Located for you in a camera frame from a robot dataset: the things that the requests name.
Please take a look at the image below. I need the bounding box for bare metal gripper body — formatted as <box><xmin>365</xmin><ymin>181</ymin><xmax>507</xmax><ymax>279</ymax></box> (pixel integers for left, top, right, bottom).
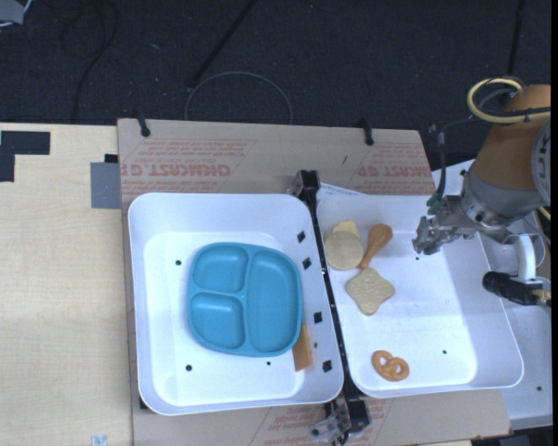
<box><xmin>428</xmin><ymin>194</ymin><xmax>493</xmax><ymax>241</ymax></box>

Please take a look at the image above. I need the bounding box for brown chicken drumstick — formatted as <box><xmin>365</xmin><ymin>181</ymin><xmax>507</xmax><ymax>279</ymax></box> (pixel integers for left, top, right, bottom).
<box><xmin>356</xmin><ymin>223</ymin><xmax>394</xmax><ymax>270</ymax></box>

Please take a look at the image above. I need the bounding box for white plastic tray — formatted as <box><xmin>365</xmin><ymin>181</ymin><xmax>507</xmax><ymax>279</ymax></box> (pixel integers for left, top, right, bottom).
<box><xmin>126</xmin><ymin>191</ymin><xmax>345</xmax><ymax>417</ymax></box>
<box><xmin>315</xmin><ymin>188</ymin><xmax>525</xmax><ymax>400</ymax></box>

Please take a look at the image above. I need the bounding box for pale yellow chip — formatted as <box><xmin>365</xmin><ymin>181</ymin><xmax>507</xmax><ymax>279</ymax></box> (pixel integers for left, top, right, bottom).
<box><xmin>331</xmin><ymin>220</ymin><xmax>362</xmax><ymax>241</ymax></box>

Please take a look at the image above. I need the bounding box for beige bread slice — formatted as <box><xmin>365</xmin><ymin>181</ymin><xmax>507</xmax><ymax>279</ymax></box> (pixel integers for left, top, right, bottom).
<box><xmin>344</xmin><ymin>267</ymin><xmax>397</xmax><ymax>317</ymax></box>

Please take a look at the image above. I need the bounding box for round beige biscuit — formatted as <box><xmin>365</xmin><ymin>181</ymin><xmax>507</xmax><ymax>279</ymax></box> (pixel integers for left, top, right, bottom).
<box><xmin>324</xmin><ymin>230</ymin><xmax>365</xmax><ymax>272</ymax></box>

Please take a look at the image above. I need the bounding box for white printed paper slip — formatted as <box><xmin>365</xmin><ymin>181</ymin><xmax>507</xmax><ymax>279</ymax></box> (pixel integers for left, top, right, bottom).
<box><xmin>317</xmin><ymin>182</ymin><xmax>369</xmax><ymax>200</ymax></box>

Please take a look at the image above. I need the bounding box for thin black rod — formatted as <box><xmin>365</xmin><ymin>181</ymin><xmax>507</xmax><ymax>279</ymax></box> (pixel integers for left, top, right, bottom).
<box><xmin>302</xmin><ymin>188</ymin><xmax>363</xmax><ymax>404</ymax></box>

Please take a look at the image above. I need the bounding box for orange pretzel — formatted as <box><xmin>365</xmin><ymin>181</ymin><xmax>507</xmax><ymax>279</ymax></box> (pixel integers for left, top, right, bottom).
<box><xmin>370</xmin><ymin>349</ymin><xmax>411</xmax><ymax>383</ymax></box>

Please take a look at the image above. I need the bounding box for orange cheese slice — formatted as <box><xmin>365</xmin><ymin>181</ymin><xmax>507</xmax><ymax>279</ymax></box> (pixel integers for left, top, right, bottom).
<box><xmin>291</xmin><ymin>323</ymin><xmax>314</xmax><ymax>373</ymax></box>

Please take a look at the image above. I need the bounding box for blue divided plate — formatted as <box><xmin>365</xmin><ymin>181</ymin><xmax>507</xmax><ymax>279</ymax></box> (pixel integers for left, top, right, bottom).
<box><xmin>185</xmin><ymin>242</ymin><xmax>304</xmax><ymax>359</ymax></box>

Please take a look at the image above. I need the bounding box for brown cardboard board red print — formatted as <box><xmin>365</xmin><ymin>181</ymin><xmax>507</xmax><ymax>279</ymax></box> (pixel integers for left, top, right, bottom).
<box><xmin>116</xmin><ymin>117</ymin><xmax>513</xmax><ymax>446</ymax></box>

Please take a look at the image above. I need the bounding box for black cylinder on white bracket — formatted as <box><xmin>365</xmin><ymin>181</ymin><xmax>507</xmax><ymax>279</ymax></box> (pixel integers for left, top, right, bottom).
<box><xmin>482</xmin><ymin>232</ymin><xmax>552</xmax><ymax>308</ymax></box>

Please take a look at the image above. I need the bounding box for black block with thin wires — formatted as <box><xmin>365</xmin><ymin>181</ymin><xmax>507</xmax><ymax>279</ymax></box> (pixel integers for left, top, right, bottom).
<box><xmin>342</xmin><ymin>396</ymin><xmax>371</xmax><ymax>435</ymax></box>
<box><xmin>295</xmin><ymin>169</ymin><xmax>321</xmax><ymax>200</ymax></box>

